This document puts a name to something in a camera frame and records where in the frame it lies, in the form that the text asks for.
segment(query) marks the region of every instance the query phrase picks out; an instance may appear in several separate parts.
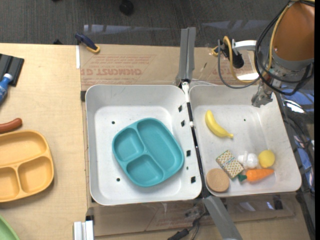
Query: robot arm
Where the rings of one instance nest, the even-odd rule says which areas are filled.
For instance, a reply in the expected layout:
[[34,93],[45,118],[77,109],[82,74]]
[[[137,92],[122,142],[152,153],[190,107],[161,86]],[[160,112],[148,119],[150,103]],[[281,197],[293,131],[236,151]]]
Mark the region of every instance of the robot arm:
[[[273,25],[268,47],[263,49],[262,42]],[[225,36],[219,45],[224,56],[230,60],[234,78],[247,86],[260,80],[258,91],[251,99],[253,106],[260,107],[271,102],[274,91],[292,95],[314,74],[315,0],[289,0],[257,41],[232,40],[231,43]],[[254,81],[239,80],[233,71],[233,67],[238,69],[244,64],[241,50],[254,51],[254,64],[259,75]],[[212,53],[217,56],[217,49]],[[281,90],[286,83],[295,85],[292,92]]]

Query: orange divided plate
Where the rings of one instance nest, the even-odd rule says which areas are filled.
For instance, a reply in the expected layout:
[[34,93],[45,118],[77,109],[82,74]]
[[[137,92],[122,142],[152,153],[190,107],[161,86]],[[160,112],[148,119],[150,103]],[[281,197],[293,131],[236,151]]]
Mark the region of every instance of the orange divided plate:
[[54,164],[46,139],[34,130],[0,134],[0,203],[46,189]]

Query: toy garlic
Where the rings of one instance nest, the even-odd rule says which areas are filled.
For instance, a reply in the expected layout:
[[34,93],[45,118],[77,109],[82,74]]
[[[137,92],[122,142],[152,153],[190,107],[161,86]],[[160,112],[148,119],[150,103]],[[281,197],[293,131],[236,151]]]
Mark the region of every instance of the toy garlic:
[[242,164],[244,169],[253,169],[259,164],[257,155],[254,153],[248,153],[248,151],[245,151],[244,154],[239,155],[237,160],[240,164]]

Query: toy carrot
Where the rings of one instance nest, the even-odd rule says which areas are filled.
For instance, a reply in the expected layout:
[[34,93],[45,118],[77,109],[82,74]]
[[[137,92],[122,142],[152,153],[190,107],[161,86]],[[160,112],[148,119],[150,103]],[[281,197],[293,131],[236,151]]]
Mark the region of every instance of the toy carrot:
[[238,179],[241,182],[246,179],[249,182],[255,182],[264,179],[265,177],[273,174],[274,172],[275,170],[270,168],[250,169],[246,171],[245,175],[238,174]]

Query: yellow ball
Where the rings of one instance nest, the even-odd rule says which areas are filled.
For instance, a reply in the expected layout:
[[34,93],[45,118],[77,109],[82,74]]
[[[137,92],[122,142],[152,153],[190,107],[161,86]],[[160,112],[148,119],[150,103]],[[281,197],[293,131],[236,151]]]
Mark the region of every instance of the yellow ball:
[[276,156],[271,150],[264,150],[262,151],[259,156],[259,164],[262,168],[268,168],[275,163]]

